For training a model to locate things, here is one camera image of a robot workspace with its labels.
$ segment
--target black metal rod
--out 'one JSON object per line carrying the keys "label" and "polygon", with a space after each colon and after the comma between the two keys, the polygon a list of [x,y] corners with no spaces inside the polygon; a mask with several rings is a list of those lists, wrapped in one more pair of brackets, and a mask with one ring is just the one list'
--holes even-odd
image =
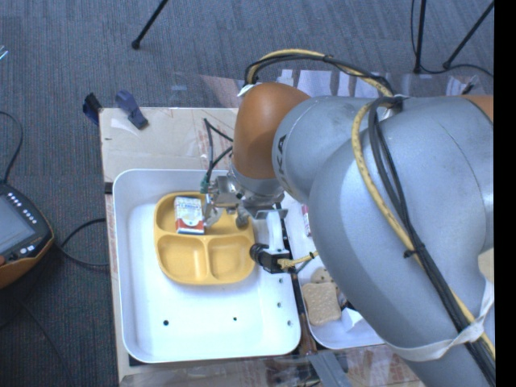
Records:
{"label": "black metal rod", "polygon": [[482,14],[482,16],[476,21],[475,25],[472,27],[472,29],[469,31],[469,33],[466,35],[466,37],[464,37],[464,39],[462,40],[462,42],[460,42],[459,46],[457,46],[457,48],[455,49],[455,51],[452,53],[452,55],[450,56],[450,58],[448,60],[446,60],[444,63],[443,63],[443,67],[448,70],[450,68],[450,65],[452,64],[452,61],[456,58],[456,56],[459,54],[459,52],[462,50],[462,48],[464,47],[464,45],[468,42],[468,40],[471,38],[471,36],[473,35],[473,33],[477,30],[477,28],[481,25],[481,23],[484,21],[484,19],[487,17],[487,15],[489,14],[489,12],[493,9],[494,7],[494,0],[491,2],[491,4],[489,4],[488,8],[485,9],[484,13]]}
{"label": "black metal rod", "polygon": [[421,10],[419,11],[419,31],[418,31],[418,46],[416,47],[416,65],[414,66],[414,73],[421,72],[421,47],[422,34],[425,26],[425,11],[427,10],[427,0],[421,0]]}
{"label": "black metal rod", "polygon": [[145,37],[145,35],[148,32],[148,29],[151,28],[152,24],[154,23],[154,20],[158,17],[160,12],[163,10],[163,7],[165,4],[167,4],[168,0],[161,0],[160,5],[157,7],[156,11],[152,14],[151,18],[148,20],[147,24],[145,25],[144,29],[140,32],[139,36],[131,43],[132,48],[135,50],[139,49],[139,44],[142,41],[142,39]]}

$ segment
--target yellow tray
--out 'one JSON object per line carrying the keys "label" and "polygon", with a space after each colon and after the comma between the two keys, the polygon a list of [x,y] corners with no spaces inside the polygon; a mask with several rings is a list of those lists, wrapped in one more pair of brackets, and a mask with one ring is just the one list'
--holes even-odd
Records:
{"label": "yellow tray", "polygon": [[154,248],[161,270],[182,284],[216,285],[241,281],[254,268],[249,249],[255,243],[252,223],[238,228],[236,214],[226,211],[204,235],[179,234],[174,199],[195,197],[197,192],[175,192],[160,199],[154,210]]}

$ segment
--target white plastic tray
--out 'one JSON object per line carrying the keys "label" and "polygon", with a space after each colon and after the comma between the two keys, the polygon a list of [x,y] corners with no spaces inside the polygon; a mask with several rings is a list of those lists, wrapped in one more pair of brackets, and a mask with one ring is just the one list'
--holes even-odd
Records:
{"label": "white plastic tray", "polygon": [[[275,356],[301,338],[290,275],[258,266],[229,285],[183,285],[160,269],[153,215],[166,194],[198,190],[205,171],[132,169],[113,185],[123,342],[144,363]],[[255,223],[268,242],[266,223]]]}
{"label": "white plastic tray", "polygon": [[[314,252],[314,241],[305,233],[301,204],[286,193],[281,206],[289,210],[285,218],[285,227],[293,258],[301,258],[309,252]],[[299,285],[303,286],[310,282],[315,269],[323,266],[321,258],[316,256],[299,272]],[[308,322],[308,326],[314,339],[326,348],[341,349],[384,343],[359,313],[348,308],[343,310],[340,320],[330,321],[321,326],[313,326]]]}

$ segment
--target gray carpet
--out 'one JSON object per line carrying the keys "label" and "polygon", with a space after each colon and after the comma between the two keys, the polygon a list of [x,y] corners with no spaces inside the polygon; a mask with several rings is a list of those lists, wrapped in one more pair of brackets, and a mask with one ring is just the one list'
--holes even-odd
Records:
{"label": "gray carpet", "polygon": [[[445,73],[454,52],[492,0],[427,0],[421,64],[414,74],[413,0],[170,0],[144,37],[131,41],[160,0],[0,0],[0,110],[24,130],[8,181],[51,223],[58,243],[80,225],[105,216],[98,127],[82,105],[94,93],[115,106],[124,88],[140,106],[220,107],[199,75],[242,80],[245,68],[283,48],[331,54],[372,72],[392,73],[394,85],[411,76],[414,96],[443,94],[447,78],[477,76],[471,94],[493,94],[494,10]],[[421,0],[414,1],[413,37]],[[327,64],[275,64],[281,69],[329,70]],[[187,90],[177,92],[177,85]],[[14,153],[16,126],[0,115],[0,172]],[[105,225],[71,239],[66,250],[90,262],[107,262]],[[52,249],[39,268],[10,291],[21,309],[0,325],[0,386],[115,386],[110,280],[106,268],[85,267]],[[0,311],[16,311],[6,297]],[[45,328],[45,336],[37,319]]]}

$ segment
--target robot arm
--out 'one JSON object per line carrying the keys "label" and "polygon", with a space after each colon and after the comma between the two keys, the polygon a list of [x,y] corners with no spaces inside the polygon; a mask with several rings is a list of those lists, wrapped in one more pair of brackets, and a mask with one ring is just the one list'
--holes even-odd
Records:
{"label": "robot arm", "polygon": [[[395,199],[377,166],[373,120],[357,118],[371,99],[264,83],[237,115],[229,178],[243,206],[263,218],[283,191],[307,204],[329,273],[428,386],[495,384],[493,286],[478,267],[493,247],[492,100],[377,105]],[[459,304],[459,318],[447,303]],[[467,341],[453,341],[458,333]]]}

